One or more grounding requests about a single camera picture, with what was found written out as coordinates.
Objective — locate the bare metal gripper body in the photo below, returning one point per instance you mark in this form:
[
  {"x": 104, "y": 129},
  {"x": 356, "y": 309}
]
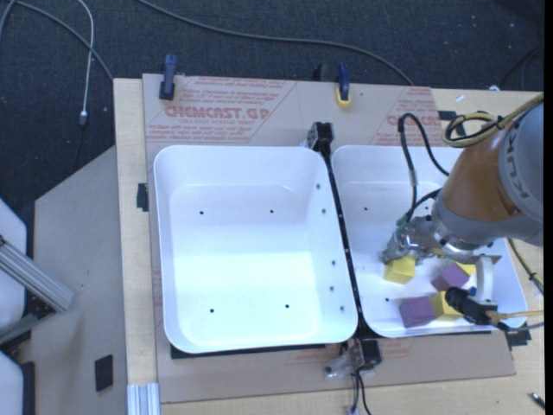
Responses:
[{"x": 421, "y": 236}]

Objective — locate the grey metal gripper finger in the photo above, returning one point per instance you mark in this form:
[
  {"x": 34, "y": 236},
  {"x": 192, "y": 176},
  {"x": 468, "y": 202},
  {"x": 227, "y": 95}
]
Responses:
[
  {"x": 387, "y": 256},
  {"x": 420, "y": 254}
]

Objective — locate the yellow cube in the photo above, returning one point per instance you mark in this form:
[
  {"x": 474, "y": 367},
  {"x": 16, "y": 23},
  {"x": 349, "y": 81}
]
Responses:
[
  {"x": 399, "y": 271},
  {"x": 469, "y": 269},
  {"x": 443, "y": 308}
]

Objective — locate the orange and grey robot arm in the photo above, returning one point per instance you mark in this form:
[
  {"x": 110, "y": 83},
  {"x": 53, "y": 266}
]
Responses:
[{"x": 479, "y": 180}]

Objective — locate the purple cube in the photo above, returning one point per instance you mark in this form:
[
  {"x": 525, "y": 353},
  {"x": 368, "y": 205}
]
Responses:
[
  {"x": 449, "y": 277},
  {"x": 415, "y": 312}
]

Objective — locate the thin black rod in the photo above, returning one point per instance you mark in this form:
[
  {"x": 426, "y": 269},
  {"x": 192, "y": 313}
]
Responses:
[{"x": 343, "y": 227}]

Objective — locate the white plastic tray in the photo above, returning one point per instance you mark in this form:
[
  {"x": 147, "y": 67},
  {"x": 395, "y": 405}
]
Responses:
[
  {"x": 367, "y": 188},
  {"x": 250, "y": 257}
]

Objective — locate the brown cardboard board red print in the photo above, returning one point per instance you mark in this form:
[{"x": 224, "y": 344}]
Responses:
[{"x": 268, "y": 115}]

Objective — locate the black cylinder on white bracket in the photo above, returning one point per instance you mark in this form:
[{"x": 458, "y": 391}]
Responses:
[{"x": 484, "y": 275}]

